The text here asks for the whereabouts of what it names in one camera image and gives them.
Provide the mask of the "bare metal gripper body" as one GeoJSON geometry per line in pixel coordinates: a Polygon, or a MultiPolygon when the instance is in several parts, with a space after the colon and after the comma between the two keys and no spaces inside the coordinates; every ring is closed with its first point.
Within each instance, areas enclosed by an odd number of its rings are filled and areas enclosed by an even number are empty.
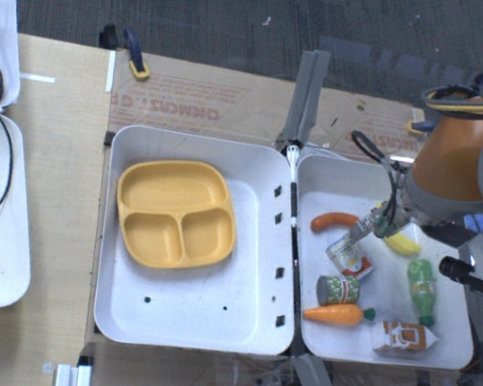
{"type": "Polygon", "coordinates": [[[400,189],[393,183],[388,199],[369,212],[365,224],[375,236],[388,238],[417,221],[421,215],[421,207],[415,203],[406,187],[400,189]]]}

